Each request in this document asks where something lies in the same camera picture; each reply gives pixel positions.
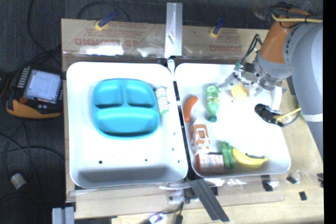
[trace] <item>yellow sponge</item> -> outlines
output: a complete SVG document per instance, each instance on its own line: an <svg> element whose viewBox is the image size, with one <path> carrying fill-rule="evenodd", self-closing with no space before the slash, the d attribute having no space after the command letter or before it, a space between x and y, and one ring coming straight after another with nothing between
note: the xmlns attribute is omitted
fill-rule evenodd
<svg viewBox="0 0 336 224"><path fill-rule="evenodd" d="M236 100L242 100L248 96L248 89L244 88L243 84L240 82L238 85L231 89L232 97Z"/></svg>

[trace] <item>blue and yellow clamp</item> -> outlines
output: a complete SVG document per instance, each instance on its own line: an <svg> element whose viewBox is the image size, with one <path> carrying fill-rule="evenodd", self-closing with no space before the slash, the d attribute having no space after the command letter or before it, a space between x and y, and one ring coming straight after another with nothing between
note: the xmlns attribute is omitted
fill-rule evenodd
<svg viewBox="0 0 336 224"><path fill-rule="evenodd" d="M112 11L107 16L105 16L102 20L96 22L96 29L102 31L109 25L109 21L112 21L118 14L117 10Z"/></svg>
<svg viewBox="0 0 336 224"><path fill-rule="evenodd" d="M212 28L210 35L212 37L218 37L220 28L222 27L224 23L225 17L221 17L218 19L217 24Z"/></svg>

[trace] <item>table surface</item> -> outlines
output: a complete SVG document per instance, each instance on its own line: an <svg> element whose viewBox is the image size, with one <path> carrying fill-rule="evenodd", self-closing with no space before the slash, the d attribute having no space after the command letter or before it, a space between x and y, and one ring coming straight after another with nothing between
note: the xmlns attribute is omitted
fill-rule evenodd
<svg viewBox="0 0 336 224"><path fill-rule="evenodd" d="M259 29L236 30L245 51L255 34L264 40L268 31ZM63 61L70 55L63 54ZM66 149L67 200L76 202L75 219L113 217L112 223L143 223L161 211L177 207L169 203L167 191L158 186L115 187L95 191L75 190L69 174L69 133L67 113L67 91L64 81L64 118ZM297 107L297 99L290 91L283 94L280 109L283 113ZM277 177L275 191L264 191L261 184L248 187L219 189L218 201L232 223L323 223L324 192L317 174L323 173L323 162L306 122L299 118L282 129L291 156L288 174ZM288 175L297 179L295 184L286 180ZM185 204L182 211L183 223L201 224L212 221L200 202ZM176 214L168 214L163 223L175 223Z"/></svg>

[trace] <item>blue plate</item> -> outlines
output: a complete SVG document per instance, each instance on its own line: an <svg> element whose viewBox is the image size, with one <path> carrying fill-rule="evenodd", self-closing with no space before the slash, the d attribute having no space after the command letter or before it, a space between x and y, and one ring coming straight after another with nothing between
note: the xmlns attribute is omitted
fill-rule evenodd
<svg viewBox="0 0 336 224"><path fill-rule="evenodd" d="M153 89L144 81L109 79L92 93L96 129L108 138L136 138L153 134L160 114Z"/></svg>

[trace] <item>green bottle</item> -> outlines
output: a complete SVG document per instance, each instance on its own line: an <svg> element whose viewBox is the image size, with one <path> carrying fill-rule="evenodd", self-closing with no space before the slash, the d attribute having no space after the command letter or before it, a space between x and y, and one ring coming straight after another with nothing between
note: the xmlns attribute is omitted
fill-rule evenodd
<svg viewBox="0 0 336 224"><path fill-rule="evenodd" d="M210 85L206 88L206 109L209 112L209 121L216 122L216 112L219 108L218 103L218 87Z"/></svg>

